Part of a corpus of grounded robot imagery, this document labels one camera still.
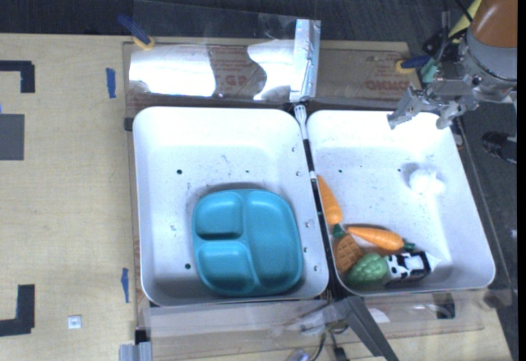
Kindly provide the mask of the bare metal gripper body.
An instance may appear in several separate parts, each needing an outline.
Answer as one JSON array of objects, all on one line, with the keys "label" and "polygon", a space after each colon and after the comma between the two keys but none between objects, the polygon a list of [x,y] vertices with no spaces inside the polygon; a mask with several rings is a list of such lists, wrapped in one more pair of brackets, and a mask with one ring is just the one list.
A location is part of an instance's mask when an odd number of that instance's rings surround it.
[{"label": "bare metal gripper body", "polygon": [[445,103],[475,106],[479,102],[500,103],[514,89],[514,79],[506,79],[477,65],[443,62],[426,88],[426,97]]}]

